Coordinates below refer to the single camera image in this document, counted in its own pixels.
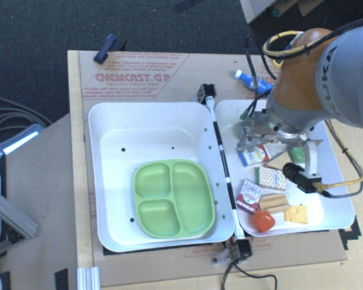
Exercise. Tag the brown cardboard board red print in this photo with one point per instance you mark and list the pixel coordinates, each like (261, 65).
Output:
(157, 77)

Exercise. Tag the thin black and white rod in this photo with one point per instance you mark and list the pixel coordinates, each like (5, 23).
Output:
(222, 154)

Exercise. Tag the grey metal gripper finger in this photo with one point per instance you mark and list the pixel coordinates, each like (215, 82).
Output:
(243, 142)
(256, 143)

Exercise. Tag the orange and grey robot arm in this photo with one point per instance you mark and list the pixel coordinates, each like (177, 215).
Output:
(335, 80)

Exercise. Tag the green rounded toy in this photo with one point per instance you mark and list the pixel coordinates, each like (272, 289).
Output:
(297, 156)

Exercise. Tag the yellow cheese slice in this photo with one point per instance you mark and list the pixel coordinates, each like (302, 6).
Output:
(296, 214)

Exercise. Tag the tan bread roll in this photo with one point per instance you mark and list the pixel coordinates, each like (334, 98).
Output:
(273, 201)

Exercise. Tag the white plastic tray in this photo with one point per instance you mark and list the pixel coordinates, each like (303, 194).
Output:
(326, 213)
(115, 168)

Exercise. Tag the beige pizza slice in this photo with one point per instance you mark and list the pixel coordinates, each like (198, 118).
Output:
(279, 162)

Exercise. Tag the orange red pepper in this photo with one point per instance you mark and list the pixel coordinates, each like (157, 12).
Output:
(262, 220)

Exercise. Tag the blue and white bottle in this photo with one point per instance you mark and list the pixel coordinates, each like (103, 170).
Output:
(258, 83)

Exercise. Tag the red and white carton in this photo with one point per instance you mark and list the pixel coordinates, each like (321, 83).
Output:
(248, 196)

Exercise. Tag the blue and white carton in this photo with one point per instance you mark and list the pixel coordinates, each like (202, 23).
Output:
(254, 157)

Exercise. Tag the black cylinder on white bracket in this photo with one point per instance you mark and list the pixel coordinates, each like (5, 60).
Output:
(302, 178)

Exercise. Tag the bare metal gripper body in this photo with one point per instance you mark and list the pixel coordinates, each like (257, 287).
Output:
(264, 127)

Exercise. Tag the white dotted carton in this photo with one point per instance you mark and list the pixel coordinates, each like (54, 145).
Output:
(272, 178)

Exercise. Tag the green divided plate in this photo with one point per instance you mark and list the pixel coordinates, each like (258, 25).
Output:
(187, 198)

